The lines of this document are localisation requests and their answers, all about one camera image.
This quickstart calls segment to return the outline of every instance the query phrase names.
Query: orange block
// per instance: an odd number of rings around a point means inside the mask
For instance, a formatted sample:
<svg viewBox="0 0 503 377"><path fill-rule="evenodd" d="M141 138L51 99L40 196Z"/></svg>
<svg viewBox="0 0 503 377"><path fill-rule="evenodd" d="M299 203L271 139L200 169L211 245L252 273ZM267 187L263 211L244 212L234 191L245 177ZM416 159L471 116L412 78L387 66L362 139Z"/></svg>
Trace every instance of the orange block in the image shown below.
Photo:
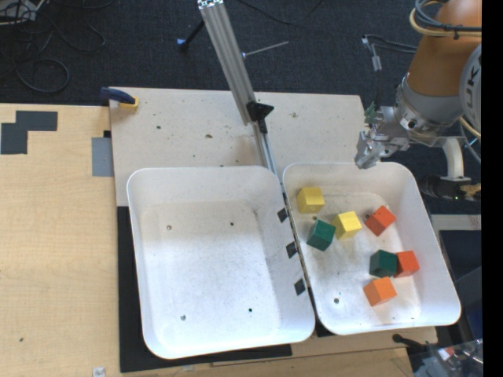
<svg viewBox="0 0 503 377"><path fill-rule="evenodd" d="M397 265L395 278L409 276L419 271L419 263L413 250L396 253Z"/></svg>
<svg viewBox="0 0 503 377"><path fill-rule="evenodd" d="M396 221L396 217L393 213L381 205L376 212L368 217L365 225L373 231L374 235L379 236L394 221Z"/></svg>
<svg viewBox="0 0 503 377"><path fill-rule="evenodd" d="M372 307L385 303L397 295L389 276L371 281L363 287L363 291Z"/></svg>

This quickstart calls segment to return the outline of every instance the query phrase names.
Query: blue clamp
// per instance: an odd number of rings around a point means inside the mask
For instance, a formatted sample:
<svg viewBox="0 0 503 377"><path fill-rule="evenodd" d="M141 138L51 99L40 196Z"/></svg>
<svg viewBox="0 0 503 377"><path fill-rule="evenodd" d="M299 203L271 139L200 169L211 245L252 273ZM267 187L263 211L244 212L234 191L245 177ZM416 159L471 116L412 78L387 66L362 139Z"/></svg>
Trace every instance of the blue clamp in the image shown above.
<svg viewBox="0 0 503 377"><path fill-rule="evenodd" d="M128 93L121 90L116 90L115 88L107 88L106 86L101 87L100 99L108 99L110 101L119 102L120 108L136 109L138 108L138 98L133 97Z"/></svg>

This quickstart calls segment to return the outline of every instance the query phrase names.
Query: green cube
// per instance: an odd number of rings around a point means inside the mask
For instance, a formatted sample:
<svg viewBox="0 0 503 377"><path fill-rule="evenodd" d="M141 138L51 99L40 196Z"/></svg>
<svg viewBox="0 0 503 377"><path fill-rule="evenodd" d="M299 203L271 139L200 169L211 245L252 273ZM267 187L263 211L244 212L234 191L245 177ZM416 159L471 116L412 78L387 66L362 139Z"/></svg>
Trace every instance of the green cube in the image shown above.
<svg viewBox="0 0 503 377"><path fill-rule="evenodd" d="M385 250L378 250L370 256L370 275L378 276L393 276L396 274L398 257L395 253L390 253Z"/></svg>
<svg viewBox="0 0 503 377"><path fill-rule="evenodd" d="M325 251L332 243L335 232L335 226L317 219L314 225L311 226L309 237L307 237L307 244L321 251Z"/></svg>

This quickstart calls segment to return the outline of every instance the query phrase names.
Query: yellow cube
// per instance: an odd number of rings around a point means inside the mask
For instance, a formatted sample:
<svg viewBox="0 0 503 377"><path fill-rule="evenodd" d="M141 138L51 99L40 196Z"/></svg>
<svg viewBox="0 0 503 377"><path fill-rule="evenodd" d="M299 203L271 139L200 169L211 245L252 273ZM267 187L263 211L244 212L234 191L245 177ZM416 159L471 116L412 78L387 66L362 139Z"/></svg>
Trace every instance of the yellow cube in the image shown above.
<svg viewBox="0 0 503 377"><path fill-rule="evenodd" d="M353 210L338 214L330 224L336 227L336 238L339 240L353 237L362 228L362 224Z"/></svg>
<svg viewBox="0 0 503 377"><path fill-rule="evenodd" d="M321 188L302 187L297 194L297 204L301 214L316 214L325 205Z"/></svg>

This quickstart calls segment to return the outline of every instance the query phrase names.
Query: wooden table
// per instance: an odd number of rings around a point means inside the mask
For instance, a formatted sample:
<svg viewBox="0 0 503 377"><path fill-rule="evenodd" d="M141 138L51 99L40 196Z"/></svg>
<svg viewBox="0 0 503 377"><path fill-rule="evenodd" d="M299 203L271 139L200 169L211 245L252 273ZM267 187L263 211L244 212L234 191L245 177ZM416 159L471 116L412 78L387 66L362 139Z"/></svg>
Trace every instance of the wooden table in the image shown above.
<svg viewBox="0 0 503 377"><path fill-rule="evenodd" d="M0 104L57 112L57 131L28 131L28 153L0 155L2 375L120 376L116 186L93 176L91 140L110 130L101 106ZM436 342L435 328L312 336L288 358L197 364L133 376L412 375L401 332ZM105 374L99 374L104 368Z"/></svg>

